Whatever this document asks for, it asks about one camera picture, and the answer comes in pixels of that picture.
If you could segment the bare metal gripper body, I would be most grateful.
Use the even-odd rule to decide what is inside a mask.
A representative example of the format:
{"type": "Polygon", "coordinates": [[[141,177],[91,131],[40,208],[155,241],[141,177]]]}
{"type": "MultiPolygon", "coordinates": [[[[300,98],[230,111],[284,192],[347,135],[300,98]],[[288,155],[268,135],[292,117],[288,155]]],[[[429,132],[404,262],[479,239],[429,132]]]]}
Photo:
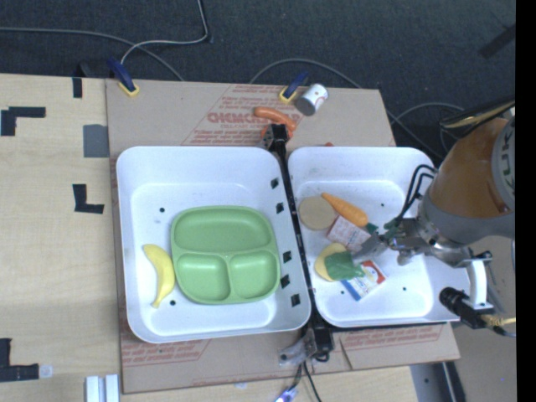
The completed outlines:
{"type": "Polygon", "coordinates": [[[471,249],[449,239],[436,227],[420,218],[395,218],[385,225],[385,242],[397,252],[399,265],[408,265],[415,256],[434,257],[450,267],[466,266],[472,259],[471,249]]]}

